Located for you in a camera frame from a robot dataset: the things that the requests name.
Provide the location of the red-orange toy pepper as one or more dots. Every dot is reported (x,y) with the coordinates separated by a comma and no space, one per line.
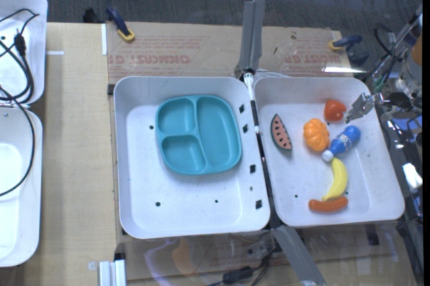
(334,110)

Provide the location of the watermelon slice toy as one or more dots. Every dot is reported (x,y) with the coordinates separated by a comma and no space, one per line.
(281,134)

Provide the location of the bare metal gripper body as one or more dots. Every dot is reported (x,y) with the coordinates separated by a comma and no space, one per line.
(399,99)

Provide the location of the yellow banana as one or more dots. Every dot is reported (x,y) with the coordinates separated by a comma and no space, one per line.
(339,177)

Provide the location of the brown cardboard board red print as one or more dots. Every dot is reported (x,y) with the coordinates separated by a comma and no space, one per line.
(215,49)

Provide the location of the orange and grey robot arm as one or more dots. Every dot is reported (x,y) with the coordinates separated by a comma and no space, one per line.
(417,51)

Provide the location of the blue toy bottle white cap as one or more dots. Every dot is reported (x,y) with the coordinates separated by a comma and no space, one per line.
(344,139)

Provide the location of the white plastic tray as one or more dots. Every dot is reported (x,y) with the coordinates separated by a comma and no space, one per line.
(302,177)
(188,204)
(16,211)
(23,76)

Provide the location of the thin black and white rod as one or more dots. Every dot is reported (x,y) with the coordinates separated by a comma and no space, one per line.
(261,147)

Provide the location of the orange toy pumpkin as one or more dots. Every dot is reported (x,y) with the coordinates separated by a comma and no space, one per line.
(316,135)

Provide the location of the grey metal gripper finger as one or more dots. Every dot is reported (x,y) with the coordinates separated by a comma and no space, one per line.
(356,104)
(363,111)

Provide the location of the orange sausage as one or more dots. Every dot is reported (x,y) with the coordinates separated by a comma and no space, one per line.
(327,205)

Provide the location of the blue divided plate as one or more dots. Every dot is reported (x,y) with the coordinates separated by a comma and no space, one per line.
(215,130)

